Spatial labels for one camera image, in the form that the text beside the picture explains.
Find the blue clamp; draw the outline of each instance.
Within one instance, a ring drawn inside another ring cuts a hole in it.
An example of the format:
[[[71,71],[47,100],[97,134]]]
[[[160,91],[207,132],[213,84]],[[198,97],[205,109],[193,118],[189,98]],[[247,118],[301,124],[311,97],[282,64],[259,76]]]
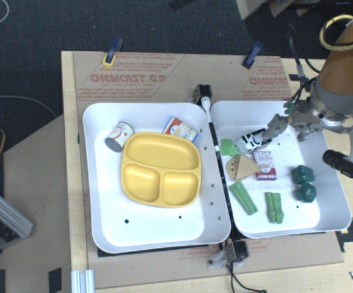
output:
[[[254,63],[254,58],[257,56],[257,54],[261,51],[263,47],[263,44],[260,42],[256,42],[254,44],[254,47],[250,50],[249,55],[244,59],[242,65],[248,69],[252,66]]]
[[[109,52],[106,53],[103,57],[103,65],[107,68],[113,66],[115,61],[115,53],[120,51],[123,44],[123,38],[116,37],[111,43]]]

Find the yellow cable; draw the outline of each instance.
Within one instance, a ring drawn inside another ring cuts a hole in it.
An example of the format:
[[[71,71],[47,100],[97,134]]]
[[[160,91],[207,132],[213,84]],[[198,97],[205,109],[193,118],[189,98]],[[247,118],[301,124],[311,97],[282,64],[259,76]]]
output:
[[[323,47],[325,47],[328,50],[332,51],[347,51],[347,50],[352,50],[353,49],[353,44],[352,45],[330,45],[324,40],[324,34],[323,32],[328,29],[332,24],[334,24],[337,21],[340,20],[353,20],[352,15],[338,15],[331,20],[328,20],[323,28],[321,29],[321,32],[319,34],[319,41]]]

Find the tin can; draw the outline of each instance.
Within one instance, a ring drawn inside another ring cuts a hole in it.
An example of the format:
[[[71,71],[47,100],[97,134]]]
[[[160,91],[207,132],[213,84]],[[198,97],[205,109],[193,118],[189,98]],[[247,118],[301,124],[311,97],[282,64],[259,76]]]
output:
[[[198,135],[198,132],[189,125],[183,123],[176,117],[171,117],[167,126],[163,130],[164,134],[170,134],[193,142]]]
[[[126,141],[133,134],[133,128],[124,121],[120,121],[104,142],[114,152],[121,152]]]

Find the green vegetable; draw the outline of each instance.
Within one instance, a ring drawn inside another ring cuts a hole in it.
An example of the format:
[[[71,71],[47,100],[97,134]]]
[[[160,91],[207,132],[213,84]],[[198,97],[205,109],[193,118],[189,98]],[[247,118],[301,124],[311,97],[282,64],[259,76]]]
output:
[[[316,197],[316,188],[310,183],[303,183],[295,193],[298,200],[312,203]]]
[[[299,165],[292,170],[292,179],[295,184],[310,183],[315,180],[315,176],[310,167]]]
[[[267,217],[272,223],[282,223],[284,213],[281,206],[281,195],[279,193],[265,192],[267,204]]]
[[[240,156],[240,151],[236,145],[233,144],[233,141],[230,139],[222,139],[220,146],[221,155],[230,155],[233,158]]]
[[[252,215],[258,211],[254,202],[251,200],[249,193],[246,188],[243,186],[243,183],[238,181],[229,187],[235,197],[243,206],[244,210],[248,215]]]

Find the cardboard sheet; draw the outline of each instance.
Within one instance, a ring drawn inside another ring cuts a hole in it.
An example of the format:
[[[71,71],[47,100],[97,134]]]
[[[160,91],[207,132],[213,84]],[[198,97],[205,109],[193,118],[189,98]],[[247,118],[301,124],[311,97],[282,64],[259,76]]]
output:
[[[82,183],[89,268],[96,288],[226,275],[208,270],[218,245],[149,253],[98,256],[92,239],[89,183],[82,115],[98,102],[186,102],[197,84],[210,84],[214,104],[220,100],[286,100],[291,96],[279,57],[258,56],[251,69],[244,56],[117,53],[112,68],[103,67],[103,52],[74,52]],[[250,257],[236,273],[342,262],[335,233],[247,239]]]

